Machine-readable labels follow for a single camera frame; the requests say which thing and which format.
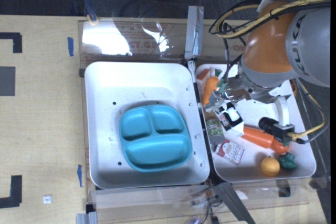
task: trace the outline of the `small white square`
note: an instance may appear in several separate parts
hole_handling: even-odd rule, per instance
[[[49,195],[43,195],[43,203],[44,204],[51,204],[53,202],[53,197],[51,194]]]

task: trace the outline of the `blue plate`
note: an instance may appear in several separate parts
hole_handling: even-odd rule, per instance
[[[185,163],[192,145],[182,116],[168,105],[145,105],[126,111],[119,136],[128,164],[140,172],[159,172]]]

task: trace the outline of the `gray square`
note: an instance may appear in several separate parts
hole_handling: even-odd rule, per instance
[[[15,96],[15,67],[0,67],[0,96]]]

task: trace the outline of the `beige tabletop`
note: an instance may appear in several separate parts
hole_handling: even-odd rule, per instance
[[[21,54],[0,39],[0,67],[15,67],[15,96],[0,96],[0,197],[22,175],[22,203],[0,209],[0,223],[76,223],[87,201],[85,135],[79,77],[82,17],[0,16],[0,32],[20,33]],[[68,37],[73,39],[70,56]],[[82,167],[82,186],[77,174]],[[249,210],[257,223],[326,223],[315,190],[303,202]],[[44,195],[52,202],[44,203]],[[220,223],[238,222],[229,211]],[[184,223],[187,217],[134,223]],[[98,218],[98,223],[115,223]]]

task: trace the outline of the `orange fruit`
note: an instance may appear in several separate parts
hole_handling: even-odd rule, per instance
[[[277,159],[266,157],[261,161],[261,171],[267,176],[276,176],[280,171],[280,163]]]

